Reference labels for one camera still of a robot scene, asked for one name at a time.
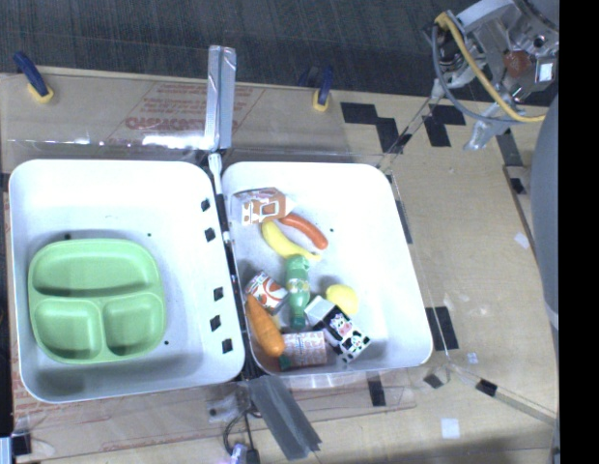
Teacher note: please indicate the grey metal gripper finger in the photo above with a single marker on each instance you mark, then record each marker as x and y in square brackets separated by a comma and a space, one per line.
[480, 131]
[458, 81]

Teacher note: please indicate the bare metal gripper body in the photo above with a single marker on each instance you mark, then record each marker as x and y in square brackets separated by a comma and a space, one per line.
[521, 51]

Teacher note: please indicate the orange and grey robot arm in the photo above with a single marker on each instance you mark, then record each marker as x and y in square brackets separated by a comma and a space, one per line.
[545, 201]

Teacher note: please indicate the white plastic tray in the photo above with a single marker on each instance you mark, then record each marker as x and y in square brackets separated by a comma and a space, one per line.
[372, 240]
[116, 196]

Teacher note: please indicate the orange sausage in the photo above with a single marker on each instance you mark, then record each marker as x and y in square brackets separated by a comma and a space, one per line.
[306, 230]

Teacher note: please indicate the yellow lemon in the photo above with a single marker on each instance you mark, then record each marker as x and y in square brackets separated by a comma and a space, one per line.
[343, 299]

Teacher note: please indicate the orange and white carton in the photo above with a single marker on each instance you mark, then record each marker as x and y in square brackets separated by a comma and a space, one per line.
[261, 206]

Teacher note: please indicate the yellow banana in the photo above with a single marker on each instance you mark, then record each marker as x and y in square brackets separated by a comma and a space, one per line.
[277, 244]

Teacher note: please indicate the green bottle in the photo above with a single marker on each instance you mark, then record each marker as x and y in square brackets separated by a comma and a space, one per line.
[297, 290]

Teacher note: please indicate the black and white cow carton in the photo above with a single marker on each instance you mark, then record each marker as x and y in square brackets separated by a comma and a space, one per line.
[343, 331]

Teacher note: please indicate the orange and white can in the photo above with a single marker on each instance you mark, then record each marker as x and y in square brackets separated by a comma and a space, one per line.
[265, 290]

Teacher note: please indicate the pale orange packet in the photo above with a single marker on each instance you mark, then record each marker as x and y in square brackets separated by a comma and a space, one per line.
[306, 348]

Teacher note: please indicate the orange carrot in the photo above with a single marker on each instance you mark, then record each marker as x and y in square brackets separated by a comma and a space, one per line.
[265, 329]

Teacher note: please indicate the brown cardboard board red print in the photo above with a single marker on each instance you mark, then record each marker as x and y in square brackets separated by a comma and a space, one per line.
[111, 109]

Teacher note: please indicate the green divided plate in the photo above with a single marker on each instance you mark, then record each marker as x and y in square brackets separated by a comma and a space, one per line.
[94, 302]

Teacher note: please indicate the black cylinder on white bracket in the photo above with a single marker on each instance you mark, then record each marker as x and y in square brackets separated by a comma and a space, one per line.
[449, 46]

